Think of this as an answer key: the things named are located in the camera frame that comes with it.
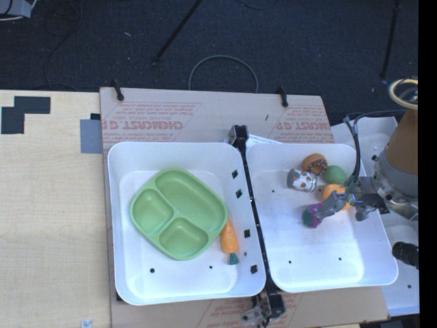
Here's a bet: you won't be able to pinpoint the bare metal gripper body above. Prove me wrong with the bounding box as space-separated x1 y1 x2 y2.
347 176 419 221

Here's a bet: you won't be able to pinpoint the orange ball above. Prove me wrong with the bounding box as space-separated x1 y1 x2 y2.
322 183 352 212

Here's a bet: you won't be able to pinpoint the purple and green grapes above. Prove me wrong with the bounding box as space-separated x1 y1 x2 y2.
301 202 326 230

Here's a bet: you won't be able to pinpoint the green ball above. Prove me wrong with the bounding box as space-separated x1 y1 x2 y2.
322 165 347 185

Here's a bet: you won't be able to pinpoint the white can with orange print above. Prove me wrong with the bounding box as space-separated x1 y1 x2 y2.
286 168 319 193

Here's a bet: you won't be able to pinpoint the brown doughnut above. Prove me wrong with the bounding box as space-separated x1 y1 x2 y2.
301 152 329 177

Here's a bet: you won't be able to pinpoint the white plastic tray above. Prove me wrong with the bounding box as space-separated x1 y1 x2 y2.
245 142 399 294
107 141 268 307

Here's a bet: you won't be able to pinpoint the thin black rod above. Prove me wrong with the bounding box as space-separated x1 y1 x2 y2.
238 137 275 297

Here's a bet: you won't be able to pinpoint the white paper sheet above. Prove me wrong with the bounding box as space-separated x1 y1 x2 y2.
246 134 285 146

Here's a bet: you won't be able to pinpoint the orange carrot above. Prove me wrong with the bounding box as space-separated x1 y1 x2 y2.
219 218 240 266

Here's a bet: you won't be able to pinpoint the brown cardboard board red print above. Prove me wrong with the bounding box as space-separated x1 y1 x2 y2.
99 87 391 328

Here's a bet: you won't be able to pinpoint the green divided plate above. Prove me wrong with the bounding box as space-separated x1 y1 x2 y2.
129 167 229 262

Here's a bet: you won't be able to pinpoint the black cylinder on white bracket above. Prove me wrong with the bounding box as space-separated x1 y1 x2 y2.
391 241 419 270

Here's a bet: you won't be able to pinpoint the black block with wires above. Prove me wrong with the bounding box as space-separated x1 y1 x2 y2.
265 292 286 320
227 124 249 147

